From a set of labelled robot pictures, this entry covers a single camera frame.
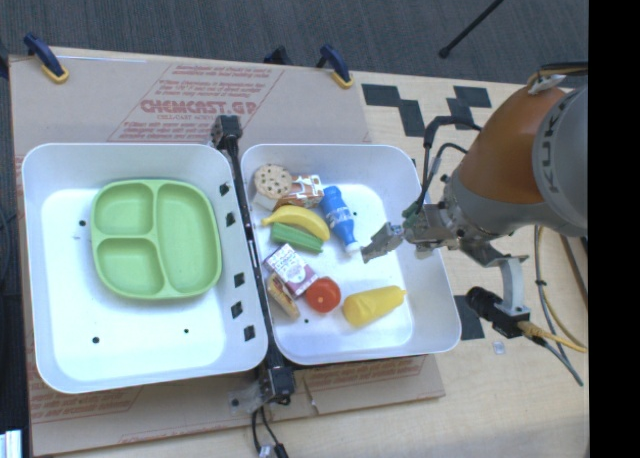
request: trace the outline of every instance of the green plate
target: green plate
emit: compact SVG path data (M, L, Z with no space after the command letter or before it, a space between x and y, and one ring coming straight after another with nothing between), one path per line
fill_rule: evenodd
M93 199L91 241L98 275L122 296L195 296L220 278L211 202L187 183L136 179L104 186Z

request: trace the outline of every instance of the white tray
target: white tray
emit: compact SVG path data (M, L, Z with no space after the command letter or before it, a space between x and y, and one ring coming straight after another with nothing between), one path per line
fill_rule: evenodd
M401 213L420 193L411 159L386 145L256 145L241 162L247 200L255 196L253 174L265 163L285 167L292 174L317 174L325 186L340 188L354 214L355 237L361 246L386 222L402 222ZM251 220L260 260L279 245L270 240L260 220L270 211L251 205ZM340 308L329 314L298 301L301 317L290 319L270 300L275 339L282 353L301 365L440 353L460 339L461 325L442 257L438 250L418 258L415 247L397 250L364 264L357 253L348 256L336 236L319 255L300 252L319 276L329 276L351 293L398 285L407 290L405 302L390 314L363 327L349 325ZM263 275L268 276L263 267Z
M79 393L219 375L264 359L264 317L222 154L188 144L46 144L27 154L22 176L35 356L52 388ZM191 183L212 202L223 265L203 295L134 300L101 283L91 202L105 184L134 178Z

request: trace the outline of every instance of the blue bottle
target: blue bottle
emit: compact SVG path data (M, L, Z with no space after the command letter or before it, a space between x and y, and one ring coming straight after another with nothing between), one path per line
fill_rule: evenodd
M337 186L324 188L320 209L329 228L342 240L345 250L350 254L360 251L360 244L353 237L353 215L342 200L342 193Z

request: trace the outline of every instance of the red tomato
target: red tomato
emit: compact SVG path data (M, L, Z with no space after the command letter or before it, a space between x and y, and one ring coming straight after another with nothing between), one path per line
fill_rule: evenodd
M322 277L311 284L305 291L305 299L312 309L326 313L340 304L342 294L340 288L329 277Z

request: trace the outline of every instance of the gray carpet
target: gray carpet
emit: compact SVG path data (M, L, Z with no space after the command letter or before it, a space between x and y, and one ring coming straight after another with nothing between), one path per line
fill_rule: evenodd
M261 62L284 45L313 66L328 42L352 70L524 83L547 63L588 59L589 0L505 0L451 51L494 0L0 0L0 39L26 53L27 32L50 45ZM0 83L0 433L25 427L26 374L16 251L8 83Z

